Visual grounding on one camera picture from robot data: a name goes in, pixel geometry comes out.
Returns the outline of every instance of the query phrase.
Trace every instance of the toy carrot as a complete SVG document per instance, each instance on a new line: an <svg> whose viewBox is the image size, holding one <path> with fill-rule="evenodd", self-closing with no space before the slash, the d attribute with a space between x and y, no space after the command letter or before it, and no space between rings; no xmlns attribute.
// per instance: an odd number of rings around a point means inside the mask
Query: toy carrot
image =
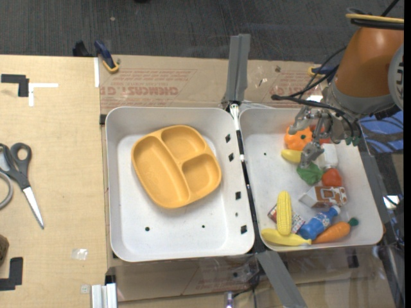
<svg viewBox="0 0 411 308"><path fill-rule="evenodd" d="M325 229L325 231L323 231L315 238L314 241L312 241L312 244L333 242L337 239L343 238L349 234L351 227L356 225L358 225L358 220L355 218L351 218L348 222L339 221L338 223L335 223Z"/></svg>

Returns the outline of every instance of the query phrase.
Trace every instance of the banana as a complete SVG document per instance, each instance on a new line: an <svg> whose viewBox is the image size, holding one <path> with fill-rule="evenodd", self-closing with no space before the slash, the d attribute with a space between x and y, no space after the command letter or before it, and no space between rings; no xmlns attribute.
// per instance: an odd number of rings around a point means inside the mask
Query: banana
<svg viewBox="0 0 411 308"><path fill-rule="evenodd" d="M290 233L288 235L281 235L278 230L274 228L264 228L261 231L261 236L267 242L274 244L281 244L287 246L298 246L302 244L311 245L311 239L303 239L301 236Z"/></svg>
<svg viewBox="0 0 411 308"><path fill-rule="evenodd" d="M301 153L302 151L296 150L282 150L281 156L286 160L293 162L293 163L300 163L301 161Z"/></svg>

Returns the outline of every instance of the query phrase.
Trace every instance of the blue tool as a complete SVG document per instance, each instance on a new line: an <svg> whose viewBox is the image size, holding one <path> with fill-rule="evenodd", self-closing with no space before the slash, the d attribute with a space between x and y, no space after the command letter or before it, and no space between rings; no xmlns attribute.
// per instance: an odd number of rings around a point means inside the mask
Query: blue tool
<svg viewBox="0 0 411 308"><path fill-rule="evenodd" d="M94 41L94 47L96 47L97 55L100 54L103 57L103 65L110 72L115 73L118 71L118 64L113 61L110 51L106 48L104 43L100 40Z"/></svg>
<svg viewBox="0 0 411 308"><path fill-rule="evenodd" d="M19 158L20 150L26 151L27 155L25 158ZM6 166L0 167L0 171L19 184L24 195L26 195L27 201L39 222L40 227L44 229L40 209L34 197L33 190L31 189L30 182L28 181L28 165L31 160L31 148L22 142L14 144L11 148L4 144L0 144L0 153L1 152L4 154Z"/></svg>

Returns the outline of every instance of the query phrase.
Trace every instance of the brown object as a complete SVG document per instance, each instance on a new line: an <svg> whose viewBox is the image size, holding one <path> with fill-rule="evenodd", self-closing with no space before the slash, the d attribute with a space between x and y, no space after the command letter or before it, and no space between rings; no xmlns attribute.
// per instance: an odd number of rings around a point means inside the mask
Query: brown object
<svg viewBox="0 0 411 308"><path fill-rule="evenodd" d="M8 244L7 238L0 235L0 266L3 264L4 260L6 259L8 245L9 244Z"/></svg>
<svg viewBox="0 0 411 308"><path fill-rule="evenodd" d="M340 92L369 98L390 94L388 69L404 43L404 31L360 28L355 32L335 76Z"/></svg>

